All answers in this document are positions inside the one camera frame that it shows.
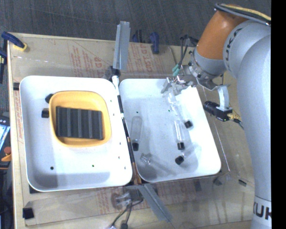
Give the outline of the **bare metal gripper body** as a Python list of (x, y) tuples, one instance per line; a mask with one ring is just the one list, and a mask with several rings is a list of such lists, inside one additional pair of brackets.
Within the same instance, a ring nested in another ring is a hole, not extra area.
[(176, 84), (194, 84), (206, 79), (206, 72), (199, 65), (198, 61), (192, 57), (187, 65), (180, 62), (175, 65), (175, 83)]

